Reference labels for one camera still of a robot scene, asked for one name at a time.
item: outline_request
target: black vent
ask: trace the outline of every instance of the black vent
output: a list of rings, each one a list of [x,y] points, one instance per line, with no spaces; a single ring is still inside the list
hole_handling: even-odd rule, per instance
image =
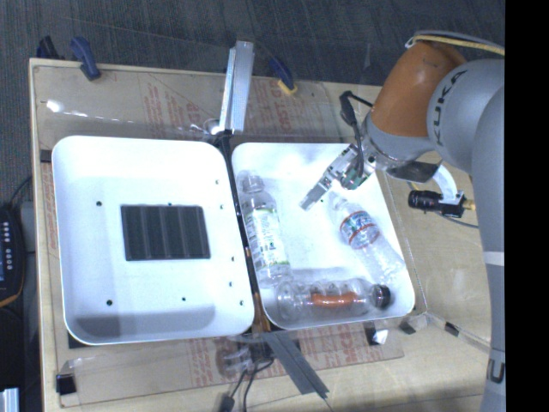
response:
[[[121,206],[126,260],[210,258],[200,206]]]

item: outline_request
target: clear plastic bottle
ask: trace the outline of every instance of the clear plastic bottle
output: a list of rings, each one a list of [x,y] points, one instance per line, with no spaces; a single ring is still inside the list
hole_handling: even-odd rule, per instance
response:
[[[393,249],[362,206],[332,191],[329,194],[332,222],[343,241],[364,264],[368,279],[391,285],[398,274],[406,269],[401,255]]]
[[[383,310],[391,299],[389,287],[353,278],[345,281],[282,282],[276,289],[281,318],[362,316],[372,307]]]
[[[275,199],[265,191],[261,177],[250,173],[242,179],[240,208],[259,287],[269,288],[292,276]]]

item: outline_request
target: black bottle cap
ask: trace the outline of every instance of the black bottle cap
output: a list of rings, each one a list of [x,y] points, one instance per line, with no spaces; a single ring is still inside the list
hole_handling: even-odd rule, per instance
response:
[[[374,307],[385,308],[391,301],[391,291],[383,284],[376,284],[371,290],[371,299]]]

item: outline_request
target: bottle cap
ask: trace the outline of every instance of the bottle cap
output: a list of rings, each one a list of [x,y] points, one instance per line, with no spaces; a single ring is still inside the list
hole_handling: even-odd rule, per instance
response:
[[[383,284],[376,284],[371,290],[371,301],[376,308],[385,308],[391,301],[389,287]]]
[[[259,192],[265,187],[263,180],[258,175],[249,175],[242,180],[242,190],[248,192]]]

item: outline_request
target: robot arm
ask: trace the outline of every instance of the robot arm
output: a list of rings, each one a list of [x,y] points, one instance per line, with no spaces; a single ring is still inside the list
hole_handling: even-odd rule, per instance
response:
[[[434,150],[472,177],[492,305],[492,350],[481,411],[501,412],[506,410],[504,60],[467,62],[445,38],[425,40],[431,38],[421,36],[402,55],[359,127],[357,145],[349,145],[330,164],[300,205],[309,209],[334,181],[356,189],[382,170],[414,183],[435,180],[442,194],[413,191],[410,206],[461,217],[465,197],[451,175],[442,165],[416,159]],[[492,52],[501,50],[484,44]]]

